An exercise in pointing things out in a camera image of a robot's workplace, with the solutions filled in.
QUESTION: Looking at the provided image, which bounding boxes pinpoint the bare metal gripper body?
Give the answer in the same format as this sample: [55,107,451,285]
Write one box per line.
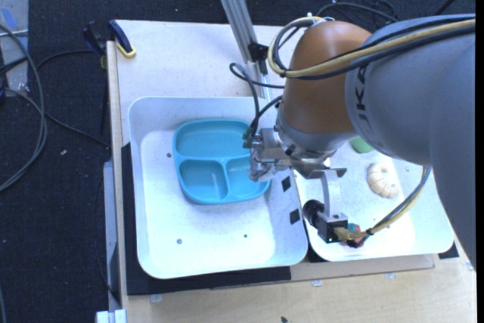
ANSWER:
[250,127,334,179]

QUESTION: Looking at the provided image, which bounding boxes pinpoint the blue divided plate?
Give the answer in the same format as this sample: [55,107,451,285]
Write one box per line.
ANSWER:
[172,119,272,206]

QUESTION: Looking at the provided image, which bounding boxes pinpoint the white plastic tray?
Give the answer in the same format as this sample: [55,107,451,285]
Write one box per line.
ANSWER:
[293,138,455,262]
[127,96,309,280]

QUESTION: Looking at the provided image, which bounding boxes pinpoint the green round toy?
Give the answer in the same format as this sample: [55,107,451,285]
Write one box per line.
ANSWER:
[349,137,374,155]

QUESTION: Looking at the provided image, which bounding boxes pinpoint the cream toy bread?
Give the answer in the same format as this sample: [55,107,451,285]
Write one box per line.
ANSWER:
[365,162,400,199]

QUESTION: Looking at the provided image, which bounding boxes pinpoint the pale wood board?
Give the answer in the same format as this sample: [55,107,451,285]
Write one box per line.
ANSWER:
[105,19,476,323]

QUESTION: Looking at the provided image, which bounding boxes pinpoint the black cylinder on white bracket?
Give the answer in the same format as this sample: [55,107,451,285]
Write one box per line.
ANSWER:
[293,166,349,244]

